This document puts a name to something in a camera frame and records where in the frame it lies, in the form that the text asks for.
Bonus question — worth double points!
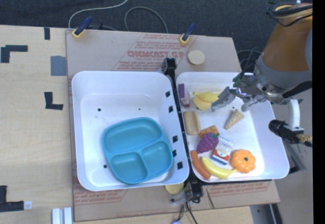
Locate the beige waffle cone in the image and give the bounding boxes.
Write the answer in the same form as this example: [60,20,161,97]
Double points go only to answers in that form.
[223,109,245,131]

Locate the thin black rod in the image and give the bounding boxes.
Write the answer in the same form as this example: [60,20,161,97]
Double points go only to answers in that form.
[168,67,197,186]

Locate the orange pumpkin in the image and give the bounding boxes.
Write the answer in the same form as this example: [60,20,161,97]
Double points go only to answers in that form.
[230,149,257,174]

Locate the black cylinder on white bracket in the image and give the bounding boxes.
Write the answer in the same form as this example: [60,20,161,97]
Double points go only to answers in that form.
[268,98,306,145]

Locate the orange sausage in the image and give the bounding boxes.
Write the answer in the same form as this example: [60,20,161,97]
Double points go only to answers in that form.
[189,150,212,180]

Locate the orange waffle biscuit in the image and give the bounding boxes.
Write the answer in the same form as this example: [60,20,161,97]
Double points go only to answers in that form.
[198,125,220,140]

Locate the blue divided plate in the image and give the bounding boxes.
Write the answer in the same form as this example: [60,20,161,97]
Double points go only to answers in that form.
[102,117,175,185]

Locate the tan bread loaf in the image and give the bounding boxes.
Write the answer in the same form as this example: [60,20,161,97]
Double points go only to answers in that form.
[183,110,202,136]

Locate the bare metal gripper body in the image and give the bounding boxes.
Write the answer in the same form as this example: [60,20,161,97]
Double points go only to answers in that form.
[234,72,291,105]

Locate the yellow banana bunch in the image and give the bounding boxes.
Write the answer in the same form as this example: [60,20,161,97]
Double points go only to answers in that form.
[192,91,220,112]

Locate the brown cardboard board red print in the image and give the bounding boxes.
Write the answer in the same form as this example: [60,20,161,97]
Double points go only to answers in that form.
[65,29,281,222]

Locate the beige round biscuit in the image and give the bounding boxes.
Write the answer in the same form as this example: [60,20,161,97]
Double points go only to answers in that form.
[187,49,206,66]

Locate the purple grapes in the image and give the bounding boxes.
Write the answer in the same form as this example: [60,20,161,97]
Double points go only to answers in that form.
[196,132,220,155]

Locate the white plastic tray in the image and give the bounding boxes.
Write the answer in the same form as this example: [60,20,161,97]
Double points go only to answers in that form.
[71,70,190,192]
[175,71,290,183]

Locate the white blue red carton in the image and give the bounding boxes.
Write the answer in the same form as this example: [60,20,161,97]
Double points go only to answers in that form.
[210,136,234,167]

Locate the purple and red carton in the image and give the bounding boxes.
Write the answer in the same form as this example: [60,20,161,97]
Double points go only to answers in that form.
[178,83,191,108]

